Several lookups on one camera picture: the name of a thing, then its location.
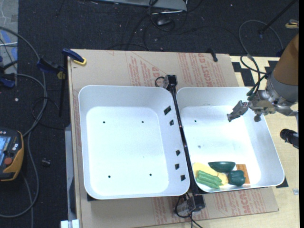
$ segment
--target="clamp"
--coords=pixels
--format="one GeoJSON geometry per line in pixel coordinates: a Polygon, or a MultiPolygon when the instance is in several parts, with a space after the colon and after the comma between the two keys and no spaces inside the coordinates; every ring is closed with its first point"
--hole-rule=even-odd
{"type": "Polygon", "coordinates": [[[13,88],[15,86],[15,74],[5,74],[0,71],[0,87],[13,88]]]}
{"type": "Polygon", "coordinates": [[[62,105],[64,100],[64,91],[65,84],[67,79],[67,58],[70,57],[73,61],[81,66],[86,65],[86,59],[71,49],[64,48],[62,50],[62,54],[64,55],[64,63],[63,66],[60,66],[54,62],[48,61],[45,58],[41,57],[37,62],[37,67],[40,71],[44,73],[55,73],[57,77],[61,79],[61,93],[60,93],[60,106],[59,106],[59,116],[62,113],[62,105]]]}

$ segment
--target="green toy pepper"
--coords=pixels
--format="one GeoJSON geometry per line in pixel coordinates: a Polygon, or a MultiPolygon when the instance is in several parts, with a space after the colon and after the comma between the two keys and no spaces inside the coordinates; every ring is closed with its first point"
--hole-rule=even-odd
{"type": "Polygon", "coordinates": [[[245,179],[244,172],[241,170],[231,171],[228,173],[228,181],[231,185],[240,187],[245,183],[245,179]]]}

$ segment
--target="hole in bin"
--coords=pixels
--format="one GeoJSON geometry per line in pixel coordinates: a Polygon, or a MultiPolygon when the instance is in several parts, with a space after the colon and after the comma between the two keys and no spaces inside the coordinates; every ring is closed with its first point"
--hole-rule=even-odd
{"type": "Polygon", "coordinates": [[[167,115],[171,111],[171,106],[169,105],[166,109],[163,110],[165,115],[167,115]]]}

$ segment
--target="yellow clamp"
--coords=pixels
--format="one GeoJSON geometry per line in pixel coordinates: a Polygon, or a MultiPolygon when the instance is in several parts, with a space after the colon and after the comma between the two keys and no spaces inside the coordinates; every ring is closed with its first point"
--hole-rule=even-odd
{"type": "Polygon", "coordinates": [[[74,59],[73,59],[73,62],[75,62],[76,64],[79,64],[80,66],[84,66],[84,65],[86,65],[86,59],[84,57],[82,59],[84,60],[83,62],[80,62],[80,61],[77,61],[74,59]]]}

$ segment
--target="black power cord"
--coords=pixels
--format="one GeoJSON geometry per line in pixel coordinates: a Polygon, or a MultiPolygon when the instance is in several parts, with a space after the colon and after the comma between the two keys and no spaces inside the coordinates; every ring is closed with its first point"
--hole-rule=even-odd
{"type": "Polygon", "coordinates": [[[192,211],[190,214],[186,215],[186,216],[180,215],[180,214],[178,213],[177,207],[178,207],[178,205],[179,205],[180,200],[181,200],[182,197],[184,198],[184,200],[186,200],[186,196],[185,196],[185,195],[179,196],[179,199],[178,199],[178,201],[176,202],[176,205],[175,205],[175,207],[174,207],[174,213],[175,213],[178,217],[180,217],[180,218],[184,218],[184,219],[190,218],[190,220],[191,220],[191,228],[193,227],[193,223],[196,224],[199,228],[203,228],[202,226],[200,226],[200,225],[193,219],[193,217],[192,217],[193,211],[192,211]]]}
{"type": "MultiPolygon", "coordinates": [[[[21,36],[20,34],[18,34],[17,32],[9,29],[9,28],[6,28],[6,27],[3,27],[3,26],[0,26],[0,29],[6,31],[6,32],[9,32],[11,33],[12,35],[22,39],[30,48],[31,50],[34,52],[34,54],[36,55],[37,59],[39,60],[40,59],[40,56],[39,54],[37,53],[37,51],[35,50],[35,48],[31,45],[31,43],[29,43],[29,41],[27,41],[23,36],[21,36]]],[[[22,74],[17,74],[18,76],[24,76],[24,77],[29,77],[31,79],[33,79],[35,82],[37,82],[39,85],[42,86],[43,88],[43,92],[44,92],[44,97],[47,97],[48,94],[47,94],[47,91],[46,91],[46,78],[45,78],[45,74],[42,73],[42,77],[43,77],[43,83],[41,83],[40,81],[38,81],[37,79],[35,79],[34,77],[32,76],[28,76],[28,75],[22,75],[22,74]]],[[[37,116],[37,119],[40,120],[42,115],[43,115],[43,112],[45,110],[47,106],[47,99],[44,100],[43,102],[43,106],[37,116]]],[[[31,204],[25,209],[23,210],[22,212],[18,213],[18,214],[14,214],[14,215],[3,215],[3,214],[0,214],[0,218],[16,218],[16,217],[20,217],[22,215],[24,215],[25,213],[27,213],[29,210],[31,210],[31,218],[32,218],[32,221],[31,221],[31,227],[33,228],[34,227],[34,221],[33,221],[33,206],[34,204],[36,203],[37,199],[38,199],[38,195],[39,195],[39,175],[38,175],[38,171],[37,171],[37,168],[35,166],[35,162],[34,162],[34,159],[33,159],[33,156],[32,156],[32,153],[31,153],[31,149],[30,149],[30,137],[31,137],[31,134],[33,132],[33,130],[35,129],[35,127],[37,126],[38,124],[38,121],[35,120],[34,123],[32,124],[32,126],[23,134],[23,138],[28,138],[28,141],[27,141],[27,150],[28,150],[28,155],[29,155],[29,158],[30,158],[30,161],[33,165],[33,169],[34,169],[34,173],[35,173],[35,176],[36,176],[36,180],[37,180],[37,187],[36,187],[36,195],[34,197],[34,199],[32,200],[31,197],[30,197],[30,200],[31,200],[31,204]]],[[[24,179],[25,181],[25,184],[28,188],[28,183],[27,183],[27,180],[24,179]]]]}
{"type": "Polygon", "coordinates": [[[35,121],[37,121],[41,126],[44,126],[46,128],[50,128],[50,129],[55,129],[55,130],[65,130],[65,125],[64,125],[64,122],[63,120],[61,121],[62,123],[62,128],[59,128],[59,127],[54,127],[54,126],[48,126],[44,123],[41,122],[41,119],[38,119],[37,116],[35,116],[35,108],[37,106],[37,104],[40,102],[40,101],[44,101],[45,99],[47,99],[47,102],[51,102],[53,105],[56,106],[56,108],[58,109],[59,111],[59,106],[52,100],[50,99],[49,97],[39,97],[38,99],[36,99],[33,104],[32,104],[32,116],[33,118],[35,119],[35,121]]]}

